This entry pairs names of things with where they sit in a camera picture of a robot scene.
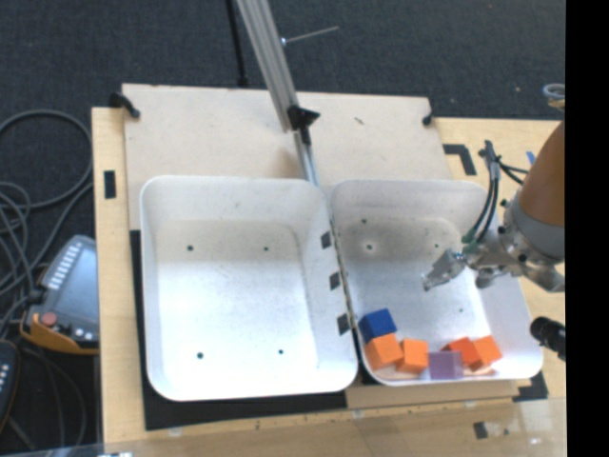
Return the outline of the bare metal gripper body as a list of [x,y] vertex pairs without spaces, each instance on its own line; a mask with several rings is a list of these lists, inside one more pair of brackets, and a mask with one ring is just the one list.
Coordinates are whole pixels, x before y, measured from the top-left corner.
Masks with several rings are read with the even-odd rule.
[[540,222],[519,200],[508,203],[502,223],[485,231],[471,228],[462,237],[462,258],[475,270],[477,286],[485,288],[504,274],[540,279]]

